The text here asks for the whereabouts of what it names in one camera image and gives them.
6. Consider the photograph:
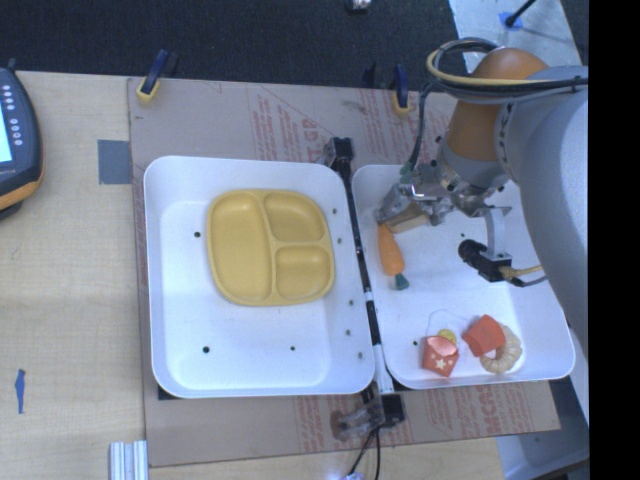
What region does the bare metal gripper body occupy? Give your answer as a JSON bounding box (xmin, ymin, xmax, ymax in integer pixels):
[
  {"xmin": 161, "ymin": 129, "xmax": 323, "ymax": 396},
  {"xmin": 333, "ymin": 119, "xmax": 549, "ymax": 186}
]
[{"xmin": 387, "ymin": 163, "xmax": 502, "ymax": 235}]

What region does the orange carrot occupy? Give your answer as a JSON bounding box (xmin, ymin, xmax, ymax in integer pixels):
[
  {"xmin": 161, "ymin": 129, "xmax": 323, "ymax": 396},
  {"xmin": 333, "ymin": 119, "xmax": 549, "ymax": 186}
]
[{"xmin": 376, "ymin": 222, "xmax": 411, "ymax": 291}]

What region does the thin black and white rod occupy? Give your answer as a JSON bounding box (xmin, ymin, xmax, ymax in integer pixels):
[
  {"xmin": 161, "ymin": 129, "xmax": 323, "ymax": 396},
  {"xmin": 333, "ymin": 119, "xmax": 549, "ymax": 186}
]
[{"xmin": 333, "ymin": 160, "xmax": 396, "ymax": 395}]

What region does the white plastic tray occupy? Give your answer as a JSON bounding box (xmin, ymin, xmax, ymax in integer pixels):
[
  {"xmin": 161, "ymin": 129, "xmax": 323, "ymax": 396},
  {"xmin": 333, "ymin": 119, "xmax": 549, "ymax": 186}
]
[
  {"xmin": 143, "ymin": 155, "xmax": 377, "ymax": 400},
  {"xmin": 351, "ymin": 163, "xmax": 577, "ymax": 391}
]

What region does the orange-red carton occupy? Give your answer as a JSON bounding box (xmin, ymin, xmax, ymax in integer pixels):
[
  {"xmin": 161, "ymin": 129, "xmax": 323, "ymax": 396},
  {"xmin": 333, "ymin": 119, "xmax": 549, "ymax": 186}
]
[{"xmin": 460, "ymin": 314, "xmax": 507, "ymax": 358}]

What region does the yellow divided plate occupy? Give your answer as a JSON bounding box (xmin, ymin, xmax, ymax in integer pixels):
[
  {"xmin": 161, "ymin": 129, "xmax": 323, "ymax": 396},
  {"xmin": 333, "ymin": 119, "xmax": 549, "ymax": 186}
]
[{"xmin": 205, "ymin": 188, "xmax": 336, "ymax": 308}]

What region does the red carton with star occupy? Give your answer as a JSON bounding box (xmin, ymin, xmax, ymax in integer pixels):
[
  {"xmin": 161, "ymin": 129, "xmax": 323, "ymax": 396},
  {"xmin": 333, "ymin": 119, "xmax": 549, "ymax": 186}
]
[{"xmin": 421, "ymin": 335, "xmax": 461, "ymax": 379}]

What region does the beige doughnut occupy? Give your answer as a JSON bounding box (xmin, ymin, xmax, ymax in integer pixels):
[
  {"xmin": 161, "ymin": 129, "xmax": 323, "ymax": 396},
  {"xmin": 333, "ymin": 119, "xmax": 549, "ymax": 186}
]
[{"xmin": 479, "ymin": 323, "xmax": 524, "ymax": 375}]

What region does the brown cardboard board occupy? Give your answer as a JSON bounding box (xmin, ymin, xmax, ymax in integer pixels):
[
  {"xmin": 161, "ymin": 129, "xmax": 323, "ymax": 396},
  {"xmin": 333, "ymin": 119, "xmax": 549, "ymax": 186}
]
[{"xmin": 127, "ymin": 77, "xmax": 562, "ymax": 468}]

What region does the black block with wires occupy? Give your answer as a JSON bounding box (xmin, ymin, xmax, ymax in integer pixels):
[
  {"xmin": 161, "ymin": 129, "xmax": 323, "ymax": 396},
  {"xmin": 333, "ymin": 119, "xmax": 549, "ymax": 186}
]
[
  {"xmin": 322, "ymin": 136, "xmax": 355, "ymax": 170},
  {"xmin": 339, "ymin": 391, "xmax": 406, "ymax": 440}
]

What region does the black cylinder on white bracket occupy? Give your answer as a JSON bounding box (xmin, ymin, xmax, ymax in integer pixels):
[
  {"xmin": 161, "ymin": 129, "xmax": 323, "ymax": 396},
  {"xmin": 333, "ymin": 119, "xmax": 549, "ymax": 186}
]
[{"xmin": 457, "ymin": 206, "xmax": 514, "ymax": 284}]

